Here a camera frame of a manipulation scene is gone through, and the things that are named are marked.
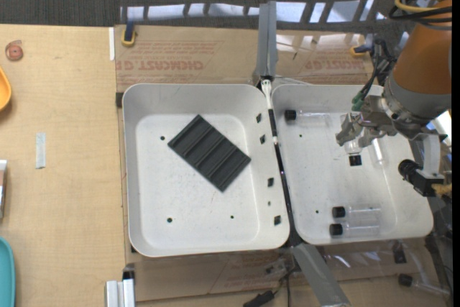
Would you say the orange plate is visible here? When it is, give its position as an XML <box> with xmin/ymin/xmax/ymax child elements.
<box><xmin>0</xmin><ymin>66</ymin><xmax>12</xmax><ymax>112</ymax></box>

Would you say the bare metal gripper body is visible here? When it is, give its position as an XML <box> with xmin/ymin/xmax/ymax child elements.
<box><xmin>360</xmin><ymin>95</ymin><xmax>431</xmax><ymax>138</ymax></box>

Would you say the clear plastic bottle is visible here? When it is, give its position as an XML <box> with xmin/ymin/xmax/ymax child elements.
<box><xmin>284</xmin><ymin>109</ymin><xmax>332</xmax><ymax>127</ymax></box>
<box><xmin>343</xmin><ymin>139</ymin><xmax>364</xmax><ymax>168</ymax></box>
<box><xmin>397</xmin><ymin>273</ymin><xmax>451</xmax><ymax>296</ymax></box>
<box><xmin>371</xmin><ymin>137</ymin><xmax>390</xmax><ymax>169</ymax></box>
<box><xmin>328</xmin><ymin>221</ymin><xmax>382</xmax><ymax>238</ymax></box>
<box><xmin>331</xmin><ymin>205</ymin><xmax>382</xmax><ymax>219</ymax></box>

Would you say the white plastic tray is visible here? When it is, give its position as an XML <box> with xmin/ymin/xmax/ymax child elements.
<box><xmin>121</xmin><ymin>83</ymin><xmax>291</xmax><ymax>258</ymax></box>
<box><xmin>270</xmin><ymin>83</ymin><xmax>435</xmax><ymax>247</ymax></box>

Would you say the teal plate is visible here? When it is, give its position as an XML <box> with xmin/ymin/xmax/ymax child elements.
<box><xmin>0</xmin><ymin>236</ymin><xmax>17</xmax><ymax>307</ymax></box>

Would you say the black ribbed rack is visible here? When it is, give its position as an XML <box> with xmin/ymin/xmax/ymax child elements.
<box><xmin>167</xmin><ymin>114</ymin><xmax>252</xmax><ymax>193</ymax></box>

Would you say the thin black and white rod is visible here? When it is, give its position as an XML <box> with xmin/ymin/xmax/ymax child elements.
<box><xmin>261</xmin><ymin>79</ymin><xmax>295</xmax><ymax>229</ymax></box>

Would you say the brown doughnut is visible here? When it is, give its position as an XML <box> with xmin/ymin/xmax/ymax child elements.
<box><xmin>5</xmin><ymin>40</ymin><xmax>24</xmax><ymax>62</ymax></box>

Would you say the brown cardboard board, red print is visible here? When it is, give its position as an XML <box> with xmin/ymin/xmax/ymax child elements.
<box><xmin>114</xmin><ymin>24</ymin><xmax>452</xmax><ymax>303</ymax></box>

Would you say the black cylinder on white bracket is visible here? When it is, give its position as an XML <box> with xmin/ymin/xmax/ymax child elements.
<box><xmin>397</xmin><ymin>132</ymin><xmax>449</xmax><ymax>198</ymax></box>

